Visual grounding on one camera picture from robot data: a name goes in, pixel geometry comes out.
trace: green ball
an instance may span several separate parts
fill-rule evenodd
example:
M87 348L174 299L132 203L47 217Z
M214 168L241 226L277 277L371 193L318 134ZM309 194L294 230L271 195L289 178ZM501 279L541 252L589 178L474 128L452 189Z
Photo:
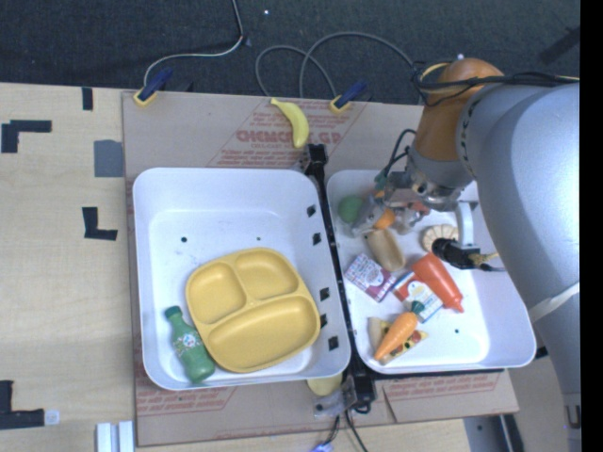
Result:
M337 207L337 214L345 222L353 223L358 218L358 212L364 200L358 196L346 196Z

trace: yellow plate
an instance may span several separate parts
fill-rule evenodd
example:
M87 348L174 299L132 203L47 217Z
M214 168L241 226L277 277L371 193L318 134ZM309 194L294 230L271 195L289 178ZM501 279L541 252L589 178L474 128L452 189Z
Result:
M279 252L242 250L198 267L187 305L207 351L222 368L249 373L312 345L318 309L302 277Z

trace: small box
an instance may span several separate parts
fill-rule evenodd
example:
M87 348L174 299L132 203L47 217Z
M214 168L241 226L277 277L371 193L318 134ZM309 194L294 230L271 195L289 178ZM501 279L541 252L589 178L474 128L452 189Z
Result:
M442 300L412 271L403 275L394 284L394 295L404 303L404 308L407 310L411 309L413 301L423 303L425 309L417 315L421 323L429 320L443 306Z
M356 256L345 277L375 301L382 301L396 280L394 275L363 253Z

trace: yellow banana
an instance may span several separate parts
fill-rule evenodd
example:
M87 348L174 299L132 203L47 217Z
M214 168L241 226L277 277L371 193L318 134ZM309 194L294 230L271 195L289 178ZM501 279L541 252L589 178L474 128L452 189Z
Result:
M293 147L298 149L303 147L310 137L310 125L300 107L292 102L278 101L274 97L272 97L270 103L281 109L281 112L291 122L291 126L293 127Z

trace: white tray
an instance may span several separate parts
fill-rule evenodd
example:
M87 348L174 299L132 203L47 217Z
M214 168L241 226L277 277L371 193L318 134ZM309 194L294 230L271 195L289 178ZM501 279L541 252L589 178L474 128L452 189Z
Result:
M149 169L133 188L142 358L169 390L330 377L350 360L350 342L315 185L288 169ZM166 308L179 305L198 266L256 247L282 253L297 269L326 324L296 356L247 374L220 368L187 380L171 347Z
M377 170L342 170L327 184L342 273L359 253L371 256L371 252L362 236L354 238L345 229L345 223L337 216L337 206L346 196L367 196L374 190L373 179L377 173ZM476 201L475 186L468 187L462 199ZM481 252L494 251L479 206L473 212L473 219L476 245ZM407 259L406 268L397 275L410 271L409 266L425 254L419 242L420 232L443 223L456 226L454 214L431 211L410 233L396 234ZM507 273L460 270L448 264L446 268L464 295L464 313L441 309L426 323L419 323L418 329L425 331L428 339L387 365L372 358L367 320L370 316L391 320L402 311L402 303L391 293L378 303L344 279L354 341L363 362L383 374L495 369L529 363L536 343L526 307Z

